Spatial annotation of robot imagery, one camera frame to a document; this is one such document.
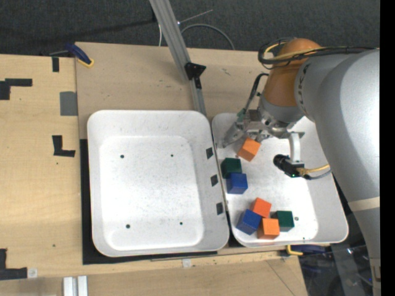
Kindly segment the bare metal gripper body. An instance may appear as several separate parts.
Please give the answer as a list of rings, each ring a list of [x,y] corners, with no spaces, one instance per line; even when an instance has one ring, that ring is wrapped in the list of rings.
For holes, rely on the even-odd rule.
[[[287,138],[292,123],[285,123],[273,118],[267,111],[259,109],[242,109],[237,114],[237,123],[245,126],[246,134],[255,140],[259,131],[270,133],[271,137]]]

